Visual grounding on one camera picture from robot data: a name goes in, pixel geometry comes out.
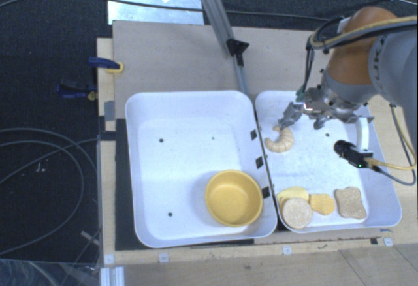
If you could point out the beige toy croissant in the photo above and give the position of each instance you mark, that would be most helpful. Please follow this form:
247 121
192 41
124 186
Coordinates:
284 144

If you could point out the brown flat board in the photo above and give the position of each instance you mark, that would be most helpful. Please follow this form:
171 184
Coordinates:
170 59

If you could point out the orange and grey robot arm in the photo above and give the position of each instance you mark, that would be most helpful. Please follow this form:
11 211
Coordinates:
388 62

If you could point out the pale yellow toy slice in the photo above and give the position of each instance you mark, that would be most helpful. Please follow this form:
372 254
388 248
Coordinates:
294 192

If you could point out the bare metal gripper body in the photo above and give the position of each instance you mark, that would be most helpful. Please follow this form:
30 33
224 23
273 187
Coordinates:
330 106

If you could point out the round beige toy biscuit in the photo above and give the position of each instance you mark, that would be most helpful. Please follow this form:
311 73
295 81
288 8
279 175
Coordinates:
297 213

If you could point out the white plastic tray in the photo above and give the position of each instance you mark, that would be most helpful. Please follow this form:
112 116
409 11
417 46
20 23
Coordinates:
183 173
313 167

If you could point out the yellow ridged toy chip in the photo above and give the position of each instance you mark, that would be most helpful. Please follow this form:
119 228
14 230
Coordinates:
322 204

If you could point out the black cylinder on white bracket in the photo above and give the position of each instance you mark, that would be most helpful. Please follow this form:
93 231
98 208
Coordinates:
349 152

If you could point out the yellow bowl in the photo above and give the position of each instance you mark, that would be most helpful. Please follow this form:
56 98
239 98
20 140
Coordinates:
233 198

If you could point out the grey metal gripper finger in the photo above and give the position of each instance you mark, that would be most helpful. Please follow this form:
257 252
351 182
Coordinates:
321 122
290 115

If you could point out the beige toy bread slice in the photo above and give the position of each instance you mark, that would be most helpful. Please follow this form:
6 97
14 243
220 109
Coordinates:
350 203

